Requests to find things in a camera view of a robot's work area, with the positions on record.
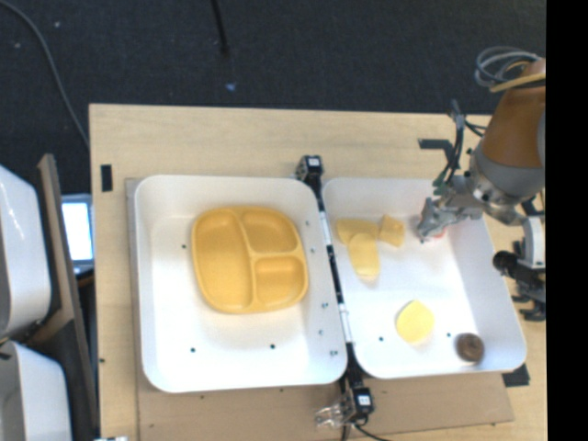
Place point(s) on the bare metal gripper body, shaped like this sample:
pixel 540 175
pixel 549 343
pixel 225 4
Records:
pixel 464 198

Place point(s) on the pale yellow lemon-shaped piece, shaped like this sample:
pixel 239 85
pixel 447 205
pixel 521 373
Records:
pixel 414 322

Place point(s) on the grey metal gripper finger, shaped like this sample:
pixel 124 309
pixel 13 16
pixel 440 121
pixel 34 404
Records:
pixel 426 221
pixel 443 225

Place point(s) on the black cylinder on white bracket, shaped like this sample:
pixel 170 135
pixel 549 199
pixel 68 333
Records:
pixel 533 246

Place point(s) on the brown doughnut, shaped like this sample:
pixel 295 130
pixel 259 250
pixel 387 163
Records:
pixel 469 347

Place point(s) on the thin black and white rod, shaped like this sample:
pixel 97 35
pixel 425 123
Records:
pixel 339 292

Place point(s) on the white plastic tray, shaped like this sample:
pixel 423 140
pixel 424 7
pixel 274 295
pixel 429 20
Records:
pixel 174 292
pixel 427 274

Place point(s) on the yellow bread slice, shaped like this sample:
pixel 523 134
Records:
pixel 351 228
pixel 365 257

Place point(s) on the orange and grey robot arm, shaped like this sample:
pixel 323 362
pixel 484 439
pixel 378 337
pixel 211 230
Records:
pixel 512 136

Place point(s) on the yellow divided plate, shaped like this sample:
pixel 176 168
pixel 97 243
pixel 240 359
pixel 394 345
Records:
pixel 229 255

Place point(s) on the yellow cheese wedge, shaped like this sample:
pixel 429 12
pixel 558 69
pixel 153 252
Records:
pixel 392 231

